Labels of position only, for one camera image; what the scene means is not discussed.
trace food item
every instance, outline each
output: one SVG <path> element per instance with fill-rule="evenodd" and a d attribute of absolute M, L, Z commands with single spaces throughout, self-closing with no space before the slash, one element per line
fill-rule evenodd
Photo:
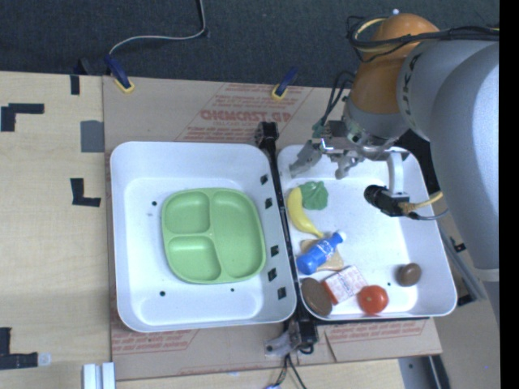
<path fill-rule="evenodd" d="M 301 294 L 308 308 L 321 317 L 332 312 L 332 300 L 323 285 L 313 278 L 301 281 Z"/>
<path fill-rule="evenodd" d="M 318 239 L 305 239 L 301 241 L 300 247 L 301 252 L 305 254 L 308 250 L 317 243 Z M 316 272 L 319 271 L 340 271 L 344 268 L 344 261 L 342 260 L 341 254 L 334 252 L 332 257 L 324 264 L 317 267 Z"/>
<path fill-rule="evenodd" d="M 377 314 L 388 306 L 389 296 L 379 285 L 368 285 L 357 294 L 358 304 L 367 314 Z"/>
<path fill-rule="evenodd" d="M 328 191 L 324 182 L 306 182 L 299 187 L 302 193 L 302 206 L 309 210 L 322 211 L 328 206 Z"/>
<path fill-rule="evenodd" d="M 329 276 L 321 284 L 332 298 L 333 305 L 348 300 L 367 286 L 366 280 L 354 265 Z"/>
<path fill-rule="evenodd" d="M 313 274 L 319 266 L 332 257 L 336 246 L 345 239 L 346 234 L 342 231 L 337 231 L 331 237 L 318 240 L 305 254 L 298 256 L 296 259 L 298 270 L 308 276 Z"/>
<path fill-rule="evenodd" d="M 410 287 L 420 281 L 422 268 L 417 263 L 408 263 L 398 270 L 397 281 L 402 287 Z"/>
<path fill-rule="evenodd" d="M 323 233 L 314 226 L 302 207 L 302 193 L 300 187 L 295 187 L 290 191 L 286 205 L 290 220 L 296 229 L 301 232 L 313 233 L 317 237 L 323 237 Z"/>

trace brown oval object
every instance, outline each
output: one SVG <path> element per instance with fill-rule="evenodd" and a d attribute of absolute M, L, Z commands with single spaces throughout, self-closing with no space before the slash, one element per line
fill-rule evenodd
<path fill-rule="evenodd" d="M 332 299 L 319 281 L 305 278 L 301 281 L 301 294 L 308 307 L 317 315 L 326 317 L 332 312 Z"/>
<path fill-rule="evenodd" d="M 398 284 L 402 287 L 410 287 L 420 281 L 422 268 L 417 263 L 408 263 L 398 270 Z"/>

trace tomato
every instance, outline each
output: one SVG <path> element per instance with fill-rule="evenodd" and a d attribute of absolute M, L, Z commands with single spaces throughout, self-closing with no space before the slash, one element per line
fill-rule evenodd
<path fill-rule="evenodd" d="M 379 285 L 368 285 L 357 294 L 358 304 L 362 311 L 377 314 L 388 306 L 389 297 L 385 289 Z"/>

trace blue clamp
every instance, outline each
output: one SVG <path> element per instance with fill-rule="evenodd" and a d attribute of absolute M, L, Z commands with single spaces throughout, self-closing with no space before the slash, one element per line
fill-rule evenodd
<path fill-rule="evenodd" d="M 298 68 L 293 66 L 290 71 L 285 75 L 285 78 L 274 87 L 270 94 L 274 100 L 282 100 L 285 97 L 286 89 L 289 85 L 294 83 L 298 77 Z"/>
<path fill-rule="evenodd" d="M 115 83 L 125 94 L 129 94 L 135 89 L 135 85 L 128 79 L 126 72 L 117 59 L 112 58 L 109 54 L 105 56 L 105 64 L 110 69 L 111 74 L 115 78 Z"/>

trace wooden surface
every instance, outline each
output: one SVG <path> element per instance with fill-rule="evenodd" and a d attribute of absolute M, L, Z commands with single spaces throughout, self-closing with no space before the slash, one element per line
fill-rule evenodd
<path fill-rule="evenodd" d="M 0 388 L 80 388 L 81 367 L 110 361 L 105 155 L 82 153 L 82 121 L 102 120 L 101 78 L 0 73 L 0 106 L 43 103 L 0 133 L 0 327 L 12 353 L 50 353 L 52 363 L 0 370 Z M 72 205 L 71 178 L 100 207 Z M 311 388 L 402 389 L 397 360 L 298 368 Z M 279 370 L 119 382 L 118 388 L 263 388 Z M 289 374 L 284 388 L 297 387 Z"/>

